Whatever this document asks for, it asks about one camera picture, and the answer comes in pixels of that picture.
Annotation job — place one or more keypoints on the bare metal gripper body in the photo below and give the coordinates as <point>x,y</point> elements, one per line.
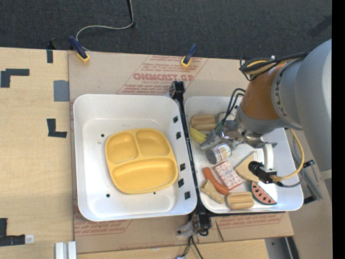
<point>244,136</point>

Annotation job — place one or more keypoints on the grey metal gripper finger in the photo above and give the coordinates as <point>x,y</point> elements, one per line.
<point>211,140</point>
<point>234,144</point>

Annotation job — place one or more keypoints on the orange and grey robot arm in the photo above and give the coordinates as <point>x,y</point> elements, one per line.
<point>302,90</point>

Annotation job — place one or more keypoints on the small white labelled can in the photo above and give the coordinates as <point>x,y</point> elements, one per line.
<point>219,153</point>

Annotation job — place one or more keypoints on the yellow banana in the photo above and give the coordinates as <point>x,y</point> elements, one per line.
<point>197,135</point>

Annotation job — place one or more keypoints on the tan hot dog bun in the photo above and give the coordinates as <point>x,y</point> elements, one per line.
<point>202,122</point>
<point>240,200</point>

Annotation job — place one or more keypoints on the thin black rod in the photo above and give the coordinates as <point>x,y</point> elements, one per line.
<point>188,150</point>

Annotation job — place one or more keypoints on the tan bread slice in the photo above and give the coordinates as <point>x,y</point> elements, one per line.
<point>246,169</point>

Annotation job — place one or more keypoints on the red and white carton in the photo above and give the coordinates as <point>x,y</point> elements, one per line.
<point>227,174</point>

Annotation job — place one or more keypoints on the orange sausage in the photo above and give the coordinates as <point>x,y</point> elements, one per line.
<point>214,181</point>

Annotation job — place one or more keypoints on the beige triangular cracker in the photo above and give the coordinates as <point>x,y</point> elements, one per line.
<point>213,191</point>

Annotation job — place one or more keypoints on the red watermelon slice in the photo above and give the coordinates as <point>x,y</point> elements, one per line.
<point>260,194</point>

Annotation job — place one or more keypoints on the white plastic tray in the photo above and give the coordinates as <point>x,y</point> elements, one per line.
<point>285,193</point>
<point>91,155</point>

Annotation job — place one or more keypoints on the yellow divided plate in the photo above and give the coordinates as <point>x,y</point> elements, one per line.
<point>141,169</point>

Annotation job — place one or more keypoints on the brown cardboard board red print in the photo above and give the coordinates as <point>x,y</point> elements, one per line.
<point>107,71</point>

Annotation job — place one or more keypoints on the black cylinder on white bracket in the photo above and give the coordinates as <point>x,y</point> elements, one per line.
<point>260,170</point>

